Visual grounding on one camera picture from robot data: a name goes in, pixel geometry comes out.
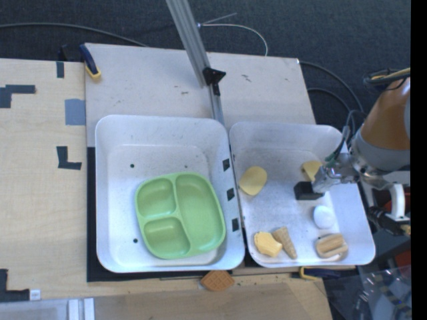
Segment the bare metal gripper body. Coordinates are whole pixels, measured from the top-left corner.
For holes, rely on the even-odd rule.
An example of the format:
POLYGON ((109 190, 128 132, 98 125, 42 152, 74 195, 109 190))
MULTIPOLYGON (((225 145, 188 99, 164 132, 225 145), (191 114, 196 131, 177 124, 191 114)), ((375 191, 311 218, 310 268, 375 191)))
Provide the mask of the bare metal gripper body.
POLYGON ((321 182, 327 185, 357 183, 360 175, 354 168, 349 153, 332 153, 325 158, 321 170, 321 182))

